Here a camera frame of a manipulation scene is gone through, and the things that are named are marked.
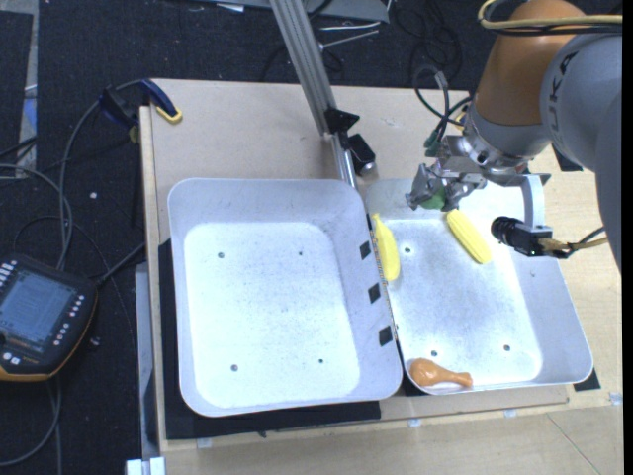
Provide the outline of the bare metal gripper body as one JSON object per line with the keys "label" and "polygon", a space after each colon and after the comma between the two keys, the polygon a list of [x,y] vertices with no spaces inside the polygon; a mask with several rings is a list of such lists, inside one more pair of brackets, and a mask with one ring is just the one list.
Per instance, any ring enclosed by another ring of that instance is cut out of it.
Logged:
{"label": "bare metal gripper body", "polygon": [[458,185],[482,188],[486,182],[517,186],[528,163],[528,144],[505,137],[487,141],[480,135],[445,135],[427,140],[427,186],[458,190]]}

